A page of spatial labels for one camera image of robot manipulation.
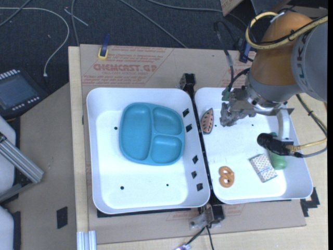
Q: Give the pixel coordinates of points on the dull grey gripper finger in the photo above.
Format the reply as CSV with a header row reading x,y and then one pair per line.
x,y
232,120
224,116

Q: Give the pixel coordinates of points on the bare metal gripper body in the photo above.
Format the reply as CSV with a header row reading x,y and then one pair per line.
x,y
245,103

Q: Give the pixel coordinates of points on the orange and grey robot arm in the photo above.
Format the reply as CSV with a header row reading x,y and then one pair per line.
x,y
283,61

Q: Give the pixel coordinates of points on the watermelon slice toy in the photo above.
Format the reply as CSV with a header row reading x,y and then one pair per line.
x,y
207,121

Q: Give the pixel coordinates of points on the white plastic tray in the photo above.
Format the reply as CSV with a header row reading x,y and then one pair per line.
x,y
242,144
145,191

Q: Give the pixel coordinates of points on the orange pretzel toy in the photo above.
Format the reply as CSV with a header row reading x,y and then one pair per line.
x,y
225,176

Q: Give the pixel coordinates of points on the white patterned carton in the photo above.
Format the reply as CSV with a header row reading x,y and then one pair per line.
x,y
263,168

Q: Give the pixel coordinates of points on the green bottle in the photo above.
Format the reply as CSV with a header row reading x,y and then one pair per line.
x,y
278,161

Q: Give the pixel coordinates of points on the blue divided plate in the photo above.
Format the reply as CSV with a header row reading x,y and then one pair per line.
x,y
152,134

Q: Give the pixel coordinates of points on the brown cardboard board red print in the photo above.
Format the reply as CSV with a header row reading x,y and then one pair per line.
x,y
161,69

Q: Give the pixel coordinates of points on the black cylinder on white bracket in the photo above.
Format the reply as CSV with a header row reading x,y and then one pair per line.
x,y
275,139

